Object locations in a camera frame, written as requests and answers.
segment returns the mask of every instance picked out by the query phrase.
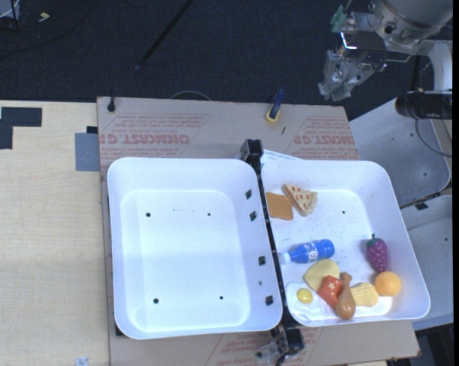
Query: black cylinder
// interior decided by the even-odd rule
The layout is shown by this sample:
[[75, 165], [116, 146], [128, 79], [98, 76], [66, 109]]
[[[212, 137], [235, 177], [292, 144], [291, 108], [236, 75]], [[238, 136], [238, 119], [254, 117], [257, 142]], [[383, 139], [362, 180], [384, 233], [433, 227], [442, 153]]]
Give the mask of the black cylinder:
[[410, 91], [396, 99], [396, 111], [414, 119], [451, 119], [452, 92]]

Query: toy orange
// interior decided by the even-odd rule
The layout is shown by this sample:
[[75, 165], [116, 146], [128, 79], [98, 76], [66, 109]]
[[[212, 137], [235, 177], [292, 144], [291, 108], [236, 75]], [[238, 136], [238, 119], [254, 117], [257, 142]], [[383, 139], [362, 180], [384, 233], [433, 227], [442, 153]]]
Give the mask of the toy orange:
[[393, 297], [400, 292], [402, 283], [399, 275], [391, 271], [382, 271], [375, 278], [375, 290], [381, 296]]

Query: lemon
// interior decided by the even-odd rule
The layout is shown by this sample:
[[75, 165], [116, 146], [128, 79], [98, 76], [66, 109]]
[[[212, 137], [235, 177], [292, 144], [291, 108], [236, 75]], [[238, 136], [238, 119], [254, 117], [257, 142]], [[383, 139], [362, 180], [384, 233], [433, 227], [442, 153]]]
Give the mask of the lemon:
[[391, 271], [382, 271], [375, 278], [375, 290], [381, 296], [393, 297], [400, 292], [401, 287], [399, 275]]
[[313, 300], [313, 293], [309, 289], [299, 289], [297, 291], [297, 299], [302, 303], [311, 303]]

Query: wooden surface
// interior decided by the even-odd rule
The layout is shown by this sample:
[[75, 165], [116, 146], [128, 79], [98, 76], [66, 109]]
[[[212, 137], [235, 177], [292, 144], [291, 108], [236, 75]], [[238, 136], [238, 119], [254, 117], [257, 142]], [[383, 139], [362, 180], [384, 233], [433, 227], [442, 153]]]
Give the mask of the wooden surface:
[[75, 170], [96, 104], [1, 107], [41, 107], [43, 123], [0, 149], [0, 365], [108, 365], [100, 176]]

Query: toy food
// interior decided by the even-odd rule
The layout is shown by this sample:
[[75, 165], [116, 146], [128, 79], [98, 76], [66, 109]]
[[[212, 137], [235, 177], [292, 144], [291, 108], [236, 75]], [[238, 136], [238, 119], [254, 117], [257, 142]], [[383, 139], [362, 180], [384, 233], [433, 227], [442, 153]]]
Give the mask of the toy food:
[[400, 292], [402, 287], [399, 275], [391, 271], [382, 271], [375, 278], [375, 290], [381, 296], [393, 297]]
[[379, 293], [373, 284], [362, 282], [350, 288], [357, 307], [372, 307], [379, 301]]
[[317, 293], [331, 308], [335, 309], [338, 303], [338, 295], [342, 290], [342, 284], [341, 279], [327, 275], [323, 278], [323, 282]]
[[303, 190], [296, 185], [290, 184], [283, 185], [282, 189], [301, 216], [305, 217], [313, 212], [318, 201], [317, 192]]
[[340, 278], [343, 282], [342, 290], [338, 294], [336, 303], [336, 314], [342, 319], [351, 319], [356, 310], [356, 303], [350, 290], [351, 275], [348, 272], [342, 272]]
[[382, 272], [387, 270], [387, 244], [382, 239], [375, 237], [375, 234], [372, 233], [372, 239], [367, 241], [365, 251], [375, 271]]
[[304, 280], [309, 287], [314, 291], [318, 291], [321, 287], [324, 277], [331, 275], [339, 278], [339, 267], [334, 260], [329, 258], [318, 260], [309, 267], [304, 274]]
[[299, 289], [297, 291], [297, 299], [302, 303], [311, 303], [313, 301], [313, 292], [306, 288]]
[[292, 202], [285, 195], [266, 192], [268, 213], [271, 217], [282, 218], [283, 220], [292, 220]]

